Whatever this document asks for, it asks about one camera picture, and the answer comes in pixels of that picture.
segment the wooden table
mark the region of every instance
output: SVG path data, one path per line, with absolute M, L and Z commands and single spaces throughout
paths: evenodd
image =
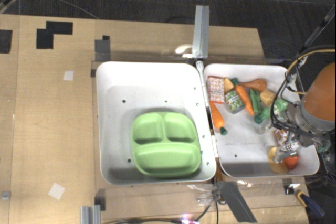
M 73 34 L 54 35 L 53 50 L 36 49 L 36 29 L 46 28 L 46 21 L 73 22 Z M 179 45 L 192 43 L 192 25 L 0 15 L 0 29 L 13 31 L 11 52 L 0 54 L 0 191 L 12 195 L 0 200 L 1 223 L 79 223 L 80 207 L 93 205 L 97 186 L 112 192 L 115 217 L 171 215 L 181 193 L 186 212 L 204 209 L 187 186 L 176 186 L 164 208 L 149 208 L 143 188 L 152 186 L 111 186 L 95 169 L 90 77 L 95 40 L 110 36 L 112 58 L 149 55 L 169 61 Z M 209 55 L 244 62 L 262 61 L 264 54 L 256 29 L 210 27 Z M 64 80 L 65 71 L 74 71 L 74 79 Z M 295 180 L 307 192 L 303 179 Z M 59 200 L 48 195 L 54 183 L 65 188 Z M 262 180 L 251 183 L 256 188 L 241 192 L 259 223 L 308 223 L 305 209 L 293 195 L 284 195 L 281 181 L 269 188 Z M 220 223 L 236 223 L 227 206 L 219 209 Z M 109 218 L 106 212 L 102 217 Z M 212 207 L 202 223 L 215 219 Z

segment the blue tool handle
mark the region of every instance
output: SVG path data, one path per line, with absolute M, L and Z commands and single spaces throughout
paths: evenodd
M 324 216 L 324 211 L 312 198 L 304 194 L 301 194 L 300 198 L 306 203 L 306 205 L 311 209 L 317 218 L 322 218 Z

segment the tomato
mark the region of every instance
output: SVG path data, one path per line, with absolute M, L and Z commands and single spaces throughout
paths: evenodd
M 293 170 L 296 167 L 296 164 L 299 160 L 299 155 L 289 156 L 283 159 L 283 163 L 287 167 L 288 170 Z

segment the white square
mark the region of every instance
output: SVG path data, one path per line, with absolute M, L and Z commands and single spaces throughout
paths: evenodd
M 74 71 L 65 71 L 63 80 L 73 80 Z
M 55 198 L 57 200 L 60 200 L 63 193 L 65 191 L 65 188 L 63 188 L 61 185 L 54 183 L 51 187 L 48 195 L 52 196 L 52 198 Z

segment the green divided plate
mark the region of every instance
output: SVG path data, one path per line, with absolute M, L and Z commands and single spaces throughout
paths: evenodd
M 187 176 L 201 164 L 196 127 L 180 113 L 138 116 L 132 124 L 132 152 L 137 169 L 153 177 Z

